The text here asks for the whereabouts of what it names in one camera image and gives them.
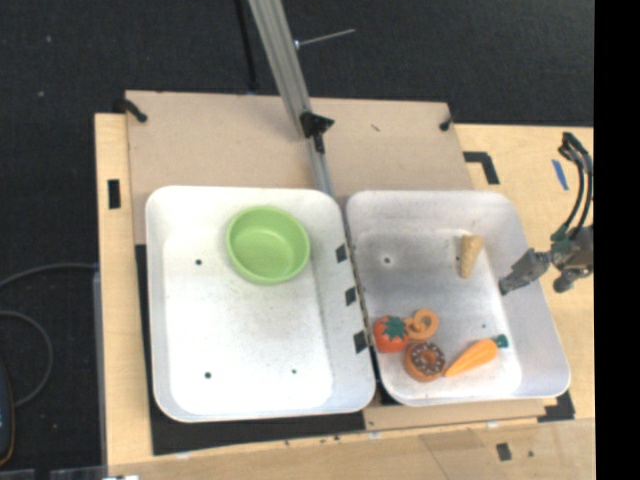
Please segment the tray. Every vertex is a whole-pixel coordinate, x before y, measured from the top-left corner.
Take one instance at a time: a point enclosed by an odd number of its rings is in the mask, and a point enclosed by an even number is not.
[[[225,248],[253,205],[297,217],[311,241],[296,278],[260,286]],[[343,217],[316,190],[170,186],[146,205],[154,395],[183,422],[355,412],[375,390]]]
[[[554,397],[569,367],[538,282],[500,294],[498,279],[528,248],[511,203],[488,191],[365,191],[347,203],[347,221],[363,302],[372,325],[384,315],[429,308],[439,329],[429,339],[447,363],[473,341],[505,334],[510,346],[491,363],[451,378],[413,380],[403,353],[378,353],[381,380],[411,406]],[[459,275],[459,241],[485,246],[470,277]]]

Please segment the bowl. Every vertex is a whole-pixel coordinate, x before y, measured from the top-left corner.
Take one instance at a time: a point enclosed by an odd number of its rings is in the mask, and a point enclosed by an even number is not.
[[[229,222],[227,251],[242,277],[273,285],[302,272],[311,244],[304,226],[290,213],[273,206],[253,206]]]

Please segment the toy tomato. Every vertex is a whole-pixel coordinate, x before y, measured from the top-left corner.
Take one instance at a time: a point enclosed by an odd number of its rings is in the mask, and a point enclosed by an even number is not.
[[[402,318],[383,316],[373,324],[373,337],[380,352],[400,352],[409,342],[409,333]]]

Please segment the carrot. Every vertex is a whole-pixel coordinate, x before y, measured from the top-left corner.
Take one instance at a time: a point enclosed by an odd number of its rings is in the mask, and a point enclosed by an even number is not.
[[[509,346],[509,341],[504,334],[500,334],[495,338],[485,338],[476,341],[468,349],[466,349],[458,359],[444,373],[445,377],[451,377],[459,373],[471,370],[477,366],[486,364],[498,355],[498,349]]]

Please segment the dark floor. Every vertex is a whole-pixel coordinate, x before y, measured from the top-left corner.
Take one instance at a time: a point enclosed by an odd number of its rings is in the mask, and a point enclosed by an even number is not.
[[[595,0],[283,0],[312,96],[444,101],[458,122],[593,125]],[[253,22],[258,92],[273,94]],[[126,89],[246,91],[233,0],[0,0],[0,279],[98,260],[91,119]],[[3,470],[98,464],[91,273],[0,287],[53,341],[49,383],[17,410]],[[16,396],[45,347],[0,319]]]

